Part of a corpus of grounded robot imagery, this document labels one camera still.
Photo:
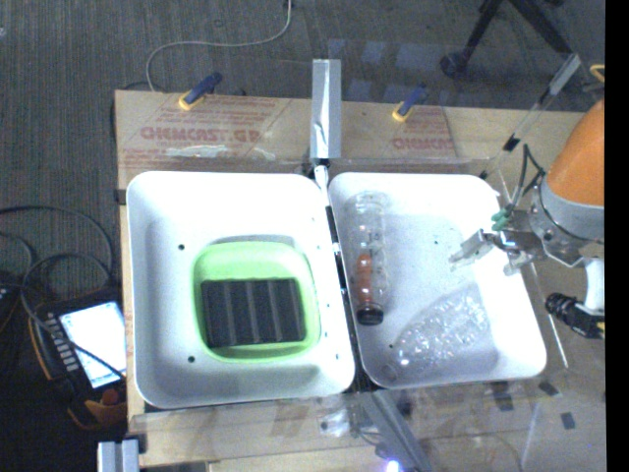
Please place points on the green plastic bowl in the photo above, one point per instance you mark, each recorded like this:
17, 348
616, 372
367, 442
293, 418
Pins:
245, 258

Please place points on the black cylinder on white bracket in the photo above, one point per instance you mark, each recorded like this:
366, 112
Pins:
577, 312

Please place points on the white plastic tray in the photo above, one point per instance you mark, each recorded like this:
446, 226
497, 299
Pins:
427, 214
162, 312

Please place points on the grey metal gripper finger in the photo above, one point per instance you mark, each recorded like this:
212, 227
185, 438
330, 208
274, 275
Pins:
517, 263
471, 248

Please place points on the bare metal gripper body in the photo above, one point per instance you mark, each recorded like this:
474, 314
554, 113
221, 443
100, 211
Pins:
555, 244

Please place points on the black ribbed flat block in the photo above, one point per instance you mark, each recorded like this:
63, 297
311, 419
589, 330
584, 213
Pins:
253, 312

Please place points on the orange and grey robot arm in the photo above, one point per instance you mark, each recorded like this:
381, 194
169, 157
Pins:
580, 165

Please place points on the brown cardboard board red print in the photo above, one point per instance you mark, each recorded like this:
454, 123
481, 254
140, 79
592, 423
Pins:
216, 131

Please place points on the clear plastic bottle black cap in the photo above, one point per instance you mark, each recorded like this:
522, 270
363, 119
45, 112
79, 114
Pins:
366, 224

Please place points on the crumpled clear plastic bottle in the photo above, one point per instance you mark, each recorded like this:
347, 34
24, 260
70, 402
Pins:
442, 332

